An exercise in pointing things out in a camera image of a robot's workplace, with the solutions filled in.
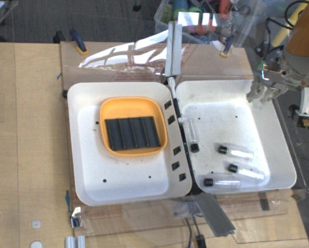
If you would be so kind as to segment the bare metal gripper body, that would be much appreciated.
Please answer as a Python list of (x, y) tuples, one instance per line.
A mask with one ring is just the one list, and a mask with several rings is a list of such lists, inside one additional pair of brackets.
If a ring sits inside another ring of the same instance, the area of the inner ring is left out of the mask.
[(309, 69), (298, 71), (284, 68), (276, 71), (263, 66), (259, 79), (254, 80), (254, 88), (256, 92), (261, 92), (264, 87), (280, 91), (302, 90), (309, 87)]

